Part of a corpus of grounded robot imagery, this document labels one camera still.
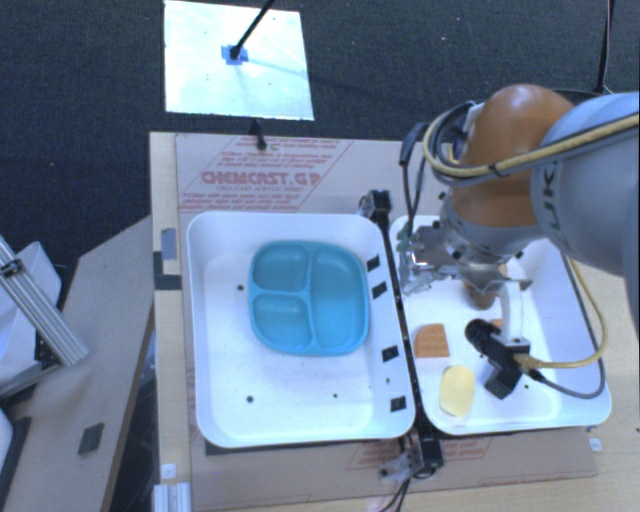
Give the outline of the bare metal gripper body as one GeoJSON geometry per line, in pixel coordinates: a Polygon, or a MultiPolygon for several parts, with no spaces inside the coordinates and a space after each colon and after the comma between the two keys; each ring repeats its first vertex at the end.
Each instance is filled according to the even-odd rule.
{"type": "Polygon", "coordinates": [[[458,279],[480,293],[498,292],[508,282],[522,291],[531,286],[530,279],[511,278],[500,271],[506,256],[479,251],[443,223],[419,227],[409,239],[408,250],[413,252],[414,272],[433,271],[436,281],[458,279]]]}

